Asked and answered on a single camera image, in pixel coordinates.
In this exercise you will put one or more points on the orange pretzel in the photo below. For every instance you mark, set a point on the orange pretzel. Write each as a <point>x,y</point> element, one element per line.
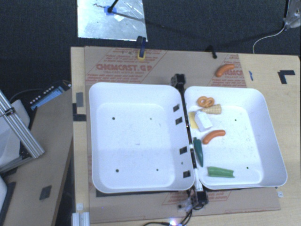
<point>205,101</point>

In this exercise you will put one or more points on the thin black and white rod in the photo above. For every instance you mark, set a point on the thin black and white rod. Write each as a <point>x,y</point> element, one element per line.
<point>187,123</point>

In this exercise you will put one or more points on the yellow cheese slice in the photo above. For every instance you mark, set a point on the yellow cheese slice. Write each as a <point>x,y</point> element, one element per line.
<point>193,122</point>

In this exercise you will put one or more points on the green bean pod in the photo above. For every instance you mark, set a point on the green bean pod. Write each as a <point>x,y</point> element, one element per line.
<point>220,172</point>

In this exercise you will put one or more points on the white plastic tray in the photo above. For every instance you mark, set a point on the white plastic tray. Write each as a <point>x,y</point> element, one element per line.
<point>247,138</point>
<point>136,138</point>

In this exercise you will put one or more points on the white carton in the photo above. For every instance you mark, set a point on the white carton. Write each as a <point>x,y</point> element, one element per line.
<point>203,121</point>

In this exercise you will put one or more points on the brown cardboard board red print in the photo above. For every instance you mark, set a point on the brown cardboard board red print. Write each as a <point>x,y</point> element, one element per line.
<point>122,65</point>

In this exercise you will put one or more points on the beige waffle cone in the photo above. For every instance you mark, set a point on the beige waffle cone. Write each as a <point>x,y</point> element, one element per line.
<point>214,109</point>

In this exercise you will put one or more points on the dark green chili pepper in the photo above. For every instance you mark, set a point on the dark green chili pepper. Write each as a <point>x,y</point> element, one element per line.
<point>199,151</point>

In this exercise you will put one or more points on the orange sausage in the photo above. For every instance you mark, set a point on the orange sausage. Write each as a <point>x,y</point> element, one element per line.
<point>213,136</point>
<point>225,70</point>

